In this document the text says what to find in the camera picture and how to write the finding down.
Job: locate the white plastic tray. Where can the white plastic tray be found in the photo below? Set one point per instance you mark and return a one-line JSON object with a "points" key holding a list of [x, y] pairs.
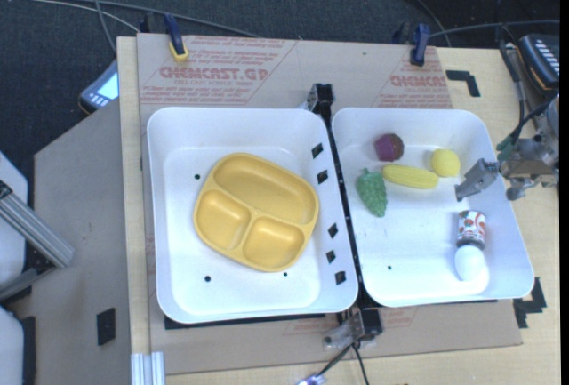
{"points": [[249, 130], [413, 250]]}

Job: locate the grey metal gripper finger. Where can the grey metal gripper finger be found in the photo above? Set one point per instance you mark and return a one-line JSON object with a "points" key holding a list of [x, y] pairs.
{"points": [[479, 178]]}

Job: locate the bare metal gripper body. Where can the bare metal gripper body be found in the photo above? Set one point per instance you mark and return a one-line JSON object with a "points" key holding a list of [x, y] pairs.
{"points": [[529, 163]]}

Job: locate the brown cardboard board red print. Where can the brown cardboard board red print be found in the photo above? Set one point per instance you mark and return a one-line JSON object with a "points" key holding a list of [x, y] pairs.
{"points": [[266, 63]]}

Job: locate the yellow corn cob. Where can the yellow corn cob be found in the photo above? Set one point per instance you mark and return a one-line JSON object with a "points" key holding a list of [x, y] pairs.
{"points": [[409, 177]]}

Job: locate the yellow lemon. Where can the yellow lemon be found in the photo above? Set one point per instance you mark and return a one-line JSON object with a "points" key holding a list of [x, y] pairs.
{"points": [[445, 163]]}

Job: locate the white egg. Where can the white egg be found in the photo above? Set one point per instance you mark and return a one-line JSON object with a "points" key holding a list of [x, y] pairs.
{"points": [[468, 263]]}

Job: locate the red and white can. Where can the red and white can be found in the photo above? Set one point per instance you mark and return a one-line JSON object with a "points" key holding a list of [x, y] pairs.
{"points": [[471, 230]]}

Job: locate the thin black rod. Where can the thin black rod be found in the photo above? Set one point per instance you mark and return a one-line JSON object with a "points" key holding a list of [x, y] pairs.
{"points": [[344, 201]]}

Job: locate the yellow divided plate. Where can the yellow divided plate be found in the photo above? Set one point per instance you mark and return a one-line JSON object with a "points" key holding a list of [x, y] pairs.
{"points": [[255, 196]]}

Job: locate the green grapes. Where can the green grapes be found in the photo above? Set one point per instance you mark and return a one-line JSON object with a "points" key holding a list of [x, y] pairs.
{"points": [[372, 194]]}

